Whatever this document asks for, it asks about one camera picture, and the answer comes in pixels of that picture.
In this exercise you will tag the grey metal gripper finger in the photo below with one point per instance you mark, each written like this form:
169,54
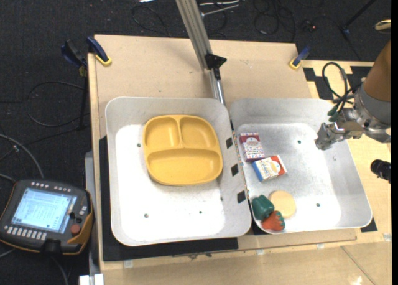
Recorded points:
336,131
322,140

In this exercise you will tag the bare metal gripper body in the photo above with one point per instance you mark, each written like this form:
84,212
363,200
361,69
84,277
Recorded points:
357,123

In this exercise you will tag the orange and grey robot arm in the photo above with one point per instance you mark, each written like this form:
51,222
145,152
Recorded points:
377,81

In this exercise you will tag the white plastic tray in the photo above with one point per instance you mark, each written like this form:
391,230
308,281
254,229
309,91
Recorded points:
174,209
314,171

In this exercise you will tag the white blue orange carton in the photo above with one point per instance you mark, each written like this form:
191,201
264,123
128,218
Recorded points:
269,168

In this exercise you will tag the red and white carton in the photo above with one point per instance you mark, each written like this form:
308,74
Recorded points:
251,147

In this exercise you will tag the beige round biscuit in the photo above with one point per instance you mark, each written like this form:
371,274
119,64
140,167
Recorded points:
283,203

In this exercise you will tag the green toy pepper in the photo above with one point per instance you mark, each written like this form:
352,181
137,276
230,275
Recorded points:
261,206

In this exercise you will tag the yellow divided plate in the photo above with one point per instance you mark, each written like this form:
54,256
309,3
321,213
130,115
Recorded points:
183,159

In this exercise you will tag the pale wood board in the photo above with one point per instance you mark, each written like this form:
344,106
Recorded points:
155,66

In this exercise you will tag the black cylinder on white bracket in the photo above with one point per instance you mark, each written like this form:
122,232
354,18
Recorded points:
382,168

